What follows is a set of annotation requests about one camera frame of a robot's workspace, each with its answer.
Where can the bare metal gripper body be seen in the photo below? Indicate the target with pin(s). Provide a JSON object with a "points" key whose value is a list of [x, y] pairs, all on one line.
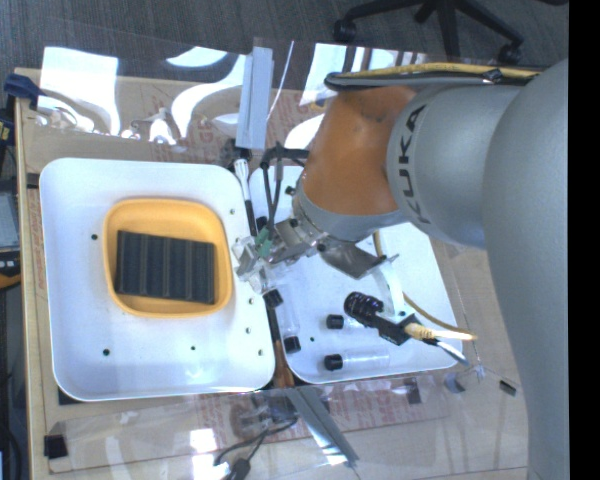
{"points": [[300, 240]]}

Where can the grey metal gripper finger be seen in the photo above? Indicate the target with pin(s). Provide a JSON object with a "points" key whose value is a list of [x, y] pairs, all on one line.
{"points": [[259, 279], [246, 260]]}

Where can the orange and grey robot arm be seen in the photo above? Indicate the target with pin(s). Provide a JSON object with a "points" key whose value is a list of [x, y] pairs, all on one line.
{"points": [[455, 168]]}

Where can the white plastic tray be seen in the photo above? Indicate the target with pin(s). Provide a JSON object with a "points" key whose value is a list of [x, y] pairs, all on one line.
{"points": [[315, 288], [80, 318]]}

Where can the black ribbed rectangular block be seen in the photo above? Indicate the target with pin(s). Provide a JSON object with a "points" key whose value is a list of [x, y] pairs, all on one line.
{"points": [[165, 267]]}

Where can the thin black and white rod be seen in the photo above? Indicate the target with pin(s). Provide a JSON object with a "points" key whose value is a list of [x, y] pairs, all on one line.
{"points": [[243, 178]]}

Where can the yellow rounded square bowl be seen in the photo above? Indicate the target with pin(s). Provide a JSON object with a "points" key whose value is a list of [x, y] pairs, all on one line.
{"points": [[170, 213]]}

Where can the brown cardboard board red print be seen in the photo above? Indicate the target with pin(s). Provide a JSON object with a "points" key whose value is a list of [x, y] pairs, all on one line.
{"points": [[105, 148]]}

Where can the black cylinder on white bracket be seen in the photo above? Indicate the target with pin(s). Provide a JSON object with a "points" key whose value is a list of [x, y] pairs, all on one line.
{"points": [[362, 307]]}

